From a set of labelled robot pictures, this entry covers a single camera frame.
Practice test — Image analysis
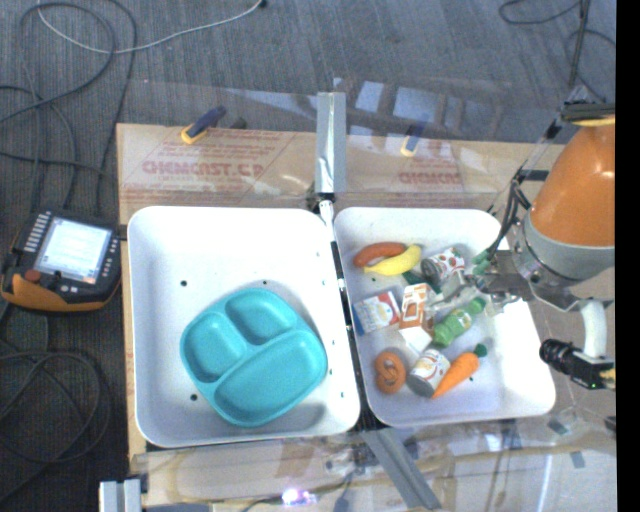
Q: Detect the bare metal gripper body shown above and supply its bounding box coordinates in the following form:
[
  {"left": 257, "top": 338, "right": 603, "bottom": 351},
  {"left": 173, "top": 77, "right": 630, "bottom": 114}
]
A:
[{"left": 478, "top": 248, "right": 584, "bottom": 312}]

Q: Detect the green plastic bottle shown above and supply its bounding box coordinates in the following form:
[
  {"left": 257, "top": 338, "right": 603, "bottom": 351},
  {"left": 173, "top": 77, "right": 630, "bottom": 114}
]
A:
[{"left": 431, "top": 296, "right": 488, "bottom": 349}]

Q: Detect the small can with red print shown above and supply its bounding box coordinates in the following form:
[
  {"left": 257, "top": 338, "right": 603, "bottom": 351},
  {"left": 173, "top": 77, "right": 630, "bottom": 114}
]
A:
[{"left": 420, "top": 247, "right": 467, "bottom": 288}]

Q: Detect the orange and white carton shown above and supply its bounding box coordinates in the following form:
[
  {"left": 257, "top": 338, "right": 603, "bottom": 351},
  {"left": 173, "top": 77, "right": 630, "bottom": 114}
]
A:
[{"left": 398, "top": 282, "right": 438, "bottom": 331}]

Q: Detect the dark green toy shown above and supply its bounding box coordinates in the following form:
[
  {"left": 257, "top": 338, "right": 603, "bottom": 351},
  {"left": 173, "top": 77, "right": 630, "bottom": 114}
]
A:
[{"left": 401, "top": 269, "right": 442, "bottom": 295}]

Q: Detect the small white box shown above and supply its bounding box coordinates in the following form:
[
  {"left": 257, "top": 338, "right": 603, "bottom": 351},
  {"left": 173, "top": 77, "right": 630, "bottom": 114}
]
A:
[{"left": 399, "top": 325, "right": 434, "bottom": 357}]

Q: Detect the yellow banana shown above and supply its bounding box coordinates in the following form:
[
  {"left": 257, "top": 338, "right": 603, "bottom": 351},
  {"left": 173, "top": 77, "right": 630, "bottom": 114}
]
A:
[{"left": 363, "top": 243, "right": 423, "bottom": 278}]

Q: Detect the orange carrot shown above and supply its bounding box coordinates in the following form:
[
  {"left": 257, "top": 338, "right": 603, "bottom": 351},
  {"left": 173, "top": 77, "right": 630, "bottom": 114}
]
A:
[{"left": 430, "top": 342, "right": 489, "bottom": 401}]

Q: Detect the small can with orange print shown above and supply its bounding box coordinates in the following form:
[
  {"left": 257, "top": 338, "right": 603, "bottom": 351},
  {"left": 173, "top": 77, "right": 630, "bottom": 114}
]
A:
[{"left": 406, "top": 347, "right": 452, "bottom": 399}]

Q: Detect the blue and white carton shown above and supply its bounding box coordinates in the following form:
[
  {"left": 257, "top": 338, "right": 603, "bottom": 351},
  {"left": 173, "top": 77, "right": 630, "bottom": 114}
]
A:
[{"left": 351, "top": 290, "right": 402, "bottom": 336}]

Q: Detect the white plastic tray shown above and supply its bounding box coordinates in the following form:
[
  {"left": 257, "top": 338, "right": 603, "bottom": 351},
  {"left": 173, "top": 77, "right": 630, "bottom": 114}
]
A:
[
  {"left": 126, "top": 205, "right": 362, "bottom": 449},
  {"left": 332, "top": 206, "right": 558, "bottom": 429}
]

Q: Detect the red-brown toy sausage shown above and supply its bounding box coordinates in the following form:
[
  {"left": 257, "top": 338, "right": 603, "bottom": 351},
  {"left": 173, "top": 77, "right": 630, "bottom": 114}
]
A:
[{"left": 352, "top": 241, "right": 408, "bottom": 269}]

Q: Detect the orange toy doughnut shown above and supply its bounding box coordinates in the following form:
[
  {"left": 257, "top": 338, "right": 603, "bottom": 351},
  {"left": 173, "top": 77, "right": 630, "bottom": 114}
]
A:
[{"left": 373, "top": 350, "right": 408, "bottom": 395}]

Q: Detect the blue divided plate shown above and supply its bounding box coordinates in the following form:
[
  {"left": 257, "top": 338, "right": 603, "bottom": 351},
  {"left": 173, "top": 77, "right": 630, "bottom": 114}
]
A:
[{"left": 178, "top": 287, "right": 330, "bottom": 429}]

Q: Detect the brown cardboard board, red print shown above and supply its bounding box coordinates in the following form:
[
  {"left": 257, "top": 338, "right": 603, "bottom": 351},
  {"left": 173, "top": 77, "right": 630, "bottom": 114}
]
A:
[{"left": 115, "top": 122, "right": 569, "bottom": 507}]

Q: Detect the black cylinder on white bracket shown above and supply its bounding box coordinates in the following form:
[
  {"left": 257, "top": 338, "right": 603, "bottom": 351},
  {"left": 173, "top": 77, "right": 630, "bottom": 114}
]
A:
[{"left": 538, "top": 298, "right": 616, "bottom": 392}]

